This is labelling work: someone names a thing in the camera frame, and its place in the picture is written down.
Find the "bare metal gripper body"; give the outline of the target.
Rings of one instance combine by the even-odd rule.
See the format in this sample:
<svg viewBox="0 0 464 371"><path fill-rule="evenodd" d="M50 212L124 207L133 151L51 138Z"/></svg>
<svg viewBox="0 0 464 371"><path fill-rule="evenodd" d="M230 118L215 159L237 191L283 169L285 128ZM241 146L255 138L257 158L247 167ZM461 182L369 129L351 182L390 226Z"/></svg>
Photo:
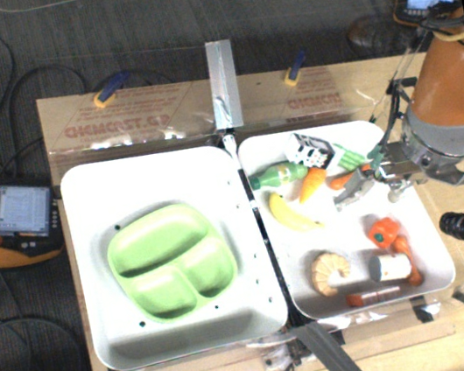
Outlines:
<svg viewBox="0 0 464 371"><path fill-rule="evenodd" d="M451 181L447 157L415 136L378 144L369 155L374 178L386 184L391 192L406 190L428 179Z"/></svg>

